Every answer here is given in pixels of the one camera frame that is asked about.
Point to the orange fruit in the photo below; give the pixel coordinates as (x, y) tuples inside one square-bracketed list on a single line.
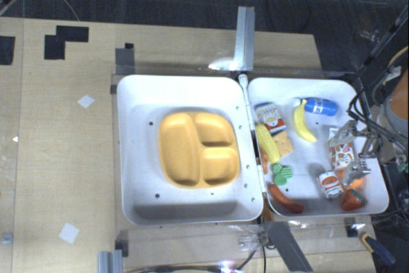
[(358, 183)]

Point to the blue bottle with white cap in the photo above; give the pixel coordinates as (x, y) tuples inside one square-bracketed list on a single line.
[(322, 107)]

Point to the green ridged slices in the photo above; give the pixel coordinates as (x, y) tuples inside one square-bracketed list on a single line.
[(282, 174)]

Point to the yellow biscuit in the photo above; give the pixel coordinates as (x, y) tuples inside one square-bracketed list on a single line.
[(285, 144)]

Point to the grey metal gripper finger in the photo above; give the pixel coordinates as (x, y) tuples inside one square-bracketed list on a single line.
[(355, 171), (344, 134)]

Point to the red packet of fries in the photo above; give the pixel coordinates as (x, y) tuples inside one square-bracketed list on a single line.
[(276, 126)]

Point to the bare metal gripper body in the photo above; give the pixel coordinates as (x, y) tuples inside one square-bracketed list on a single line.
[(369, 145)]

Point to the orange carrot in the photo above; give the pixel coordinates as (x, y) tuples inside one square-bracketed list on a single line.
[(264, 163)]

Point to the yellow corn cob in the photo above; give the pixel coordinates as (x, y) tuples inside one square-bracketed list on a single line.
[(267, 144)]

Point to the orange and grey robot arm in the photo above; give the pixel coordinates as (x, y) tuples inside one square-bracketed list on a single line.
[(399, 112)]

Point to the yellow banana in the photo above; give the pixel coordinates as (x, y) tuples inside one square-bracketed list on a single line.
[(302, 124)]

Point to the blue and yellow can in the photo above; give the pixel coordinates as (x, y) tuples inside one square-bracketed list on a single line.
[(265, 112)]

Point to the white and brown carton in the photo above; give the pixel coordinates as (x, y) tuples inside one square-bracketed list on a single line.
[(340, 155)]

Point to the yellow divided plate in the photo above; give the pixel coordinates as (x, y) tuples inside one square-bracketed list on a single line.
[(179, 150)]

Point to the white plastic tray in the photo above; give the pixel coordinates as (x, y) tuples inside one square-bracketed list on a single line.
[(313, 163), (140, 153)]

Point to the red strawberry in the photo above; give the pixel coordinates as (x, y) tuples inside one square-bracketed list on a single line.
[(351, 201)]

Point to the brown sausage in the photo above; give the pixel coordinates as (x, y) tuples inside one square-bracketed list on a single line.
[(284, 199)]

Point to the red and white can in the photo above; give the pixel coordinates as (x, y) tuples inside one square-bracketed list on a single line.
[(329, 185)]

